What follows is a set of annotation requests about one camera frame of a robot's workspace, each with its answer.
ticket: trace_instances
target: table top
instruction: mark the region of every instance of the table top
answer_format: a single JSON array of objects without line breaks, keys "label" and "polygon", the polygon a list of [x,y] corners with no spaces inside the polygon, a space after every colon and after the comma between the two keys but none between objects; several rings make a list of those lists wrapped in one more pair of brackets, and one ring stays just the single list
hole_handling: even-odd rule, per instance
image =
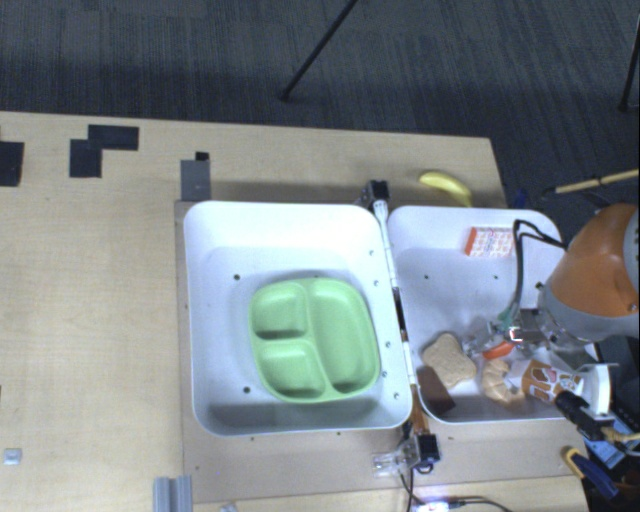
[{"label": "table top", "polygon": [[[70,140],[87,139],[90,124],[139,127],[139,147],[104,150],[101,179],[70,178]],[[439,170],[464,181],[475,205],[505,206],[491,144],[480,138],[0,113],[0,141],[25,144],[20,185],[0,187],[0,449],[23,450],[20,465],[0,466],[1,510],[146,511],[153,479],[185,471],[174,225],[181,160],[209,153],[214,199],[351,203],[368,180],[385,179],[392,206],[451,205],[418,184]],[[431,427],[443,461],[417,479],[418,495],[586,510],[559,456],[562,446],[581,446],[568,422]],[[326,457],[369,464],[370,436],[343,433],[338,451],[319,434],[314,453],[326,441]],[[271,466],[195,510],[229,499],[241,499],[241,512],[405,507],[398,482],[365,474],[340,489],[317,471],[313,482],[301,474],[274,494],[272,468],[306,457],[308,446],[296,436],[288,453],[260,443]],[[231,446],[249,447],[221,449],[238,477]],[[290,496],[263,498],[278,495]]]}]

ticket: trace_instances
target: black pole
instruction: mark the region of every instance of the black pole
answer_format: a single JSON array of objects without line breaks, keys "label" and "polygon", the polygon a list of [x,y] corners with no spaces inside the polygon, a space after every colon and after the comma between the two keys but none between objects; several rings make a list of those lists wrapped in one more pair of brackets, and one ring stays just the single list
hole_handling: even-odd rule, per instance
[{"label": "black pole", "polygon": [[293,91],[293,88],[298,84],[300,79],[304,76],[304,74],[307,72],[307,69],[309,69],[311,64],[313,64],[313,61],[316,60],[318,55],[320,55],[320,52],[331,40],[331,38],[333,37],[333,34],[335,34],[336,30],[340,28],[340,25],[342,25],[342,22],[346,19],[347,16],[349,16],[351,9],[353,9],[357,3],[358,3],[358,0],[349,0],[349,2],[344,7],[344,9],[342,9],[342,12],[338,14],[338,17],[331,24],[331,26],[329,27],[329,30],[326,31],[324,36],[322,36],[322,39],[320,39],[320,42],[309,54],[307,59],[302,63],[302,66],[300,66],[300,69],[296,72],[296,74],[293,76],[293,78],[287,84],[287,86],[282,90],[278,98],[280,98],[282,101],[287,101],[289,99],[289,94],[291,94],[291,91]]},{"label": "black pole", "polygon": [[629,94],[631,93],[631,85],[633,84],[633,78],[636,74],[636,65],[638,64],[638,35],[640,34],[640,15],[638,16],[638,24],[636,25],[636,40],[633,43],[633,50],[631,51],[631,62],[629,62],[629,72],[627,73],[627,81],[624,84],[624,91],[622,93],[622,99],[618,110],[626,112],[629,110]]}]

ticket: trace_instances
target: small white square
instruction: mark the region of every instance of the small white square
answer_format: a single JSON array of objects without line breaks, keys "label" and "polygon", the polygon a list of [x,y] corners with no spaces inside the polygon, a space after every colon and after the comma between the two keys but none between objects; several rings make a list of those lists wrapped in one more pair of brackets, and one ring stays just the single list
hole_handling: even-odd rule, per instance
[{"label": "small white square", "polygon": [[5,466],[17,466],[21,460],[22,448],[5,448],[3,457]]}]

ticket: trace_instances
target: yellow banana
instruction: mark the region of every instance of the yellow banana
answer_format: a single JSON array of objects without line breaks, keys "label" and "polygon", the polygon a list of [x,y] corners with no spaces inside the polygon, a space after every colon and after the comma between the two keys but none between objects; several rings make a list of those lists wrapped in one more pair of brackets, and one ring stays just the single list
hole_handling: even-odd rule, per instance
[{"label": "yellow banana", "polygon": [[438,171],[429,171],[420,176],[420,183],[447,192],[457,203],[471,207],[471,191],[460,180]]}]

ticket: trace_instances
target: green divided plate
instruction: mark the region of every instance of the green divided plate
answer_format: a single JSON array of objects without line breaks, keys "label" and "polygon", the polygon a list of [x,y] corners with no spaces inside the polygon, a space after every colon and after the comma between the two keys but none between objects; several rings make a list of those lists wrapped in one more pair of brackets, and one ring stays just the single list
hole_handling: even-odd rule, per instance
[{"label": "green divided plate", "polygon": [[348,398],[371,387],[380,373],[367,305],[338,279],[261,288],[251,300],[249,331],[262,383],[286,402]]}]

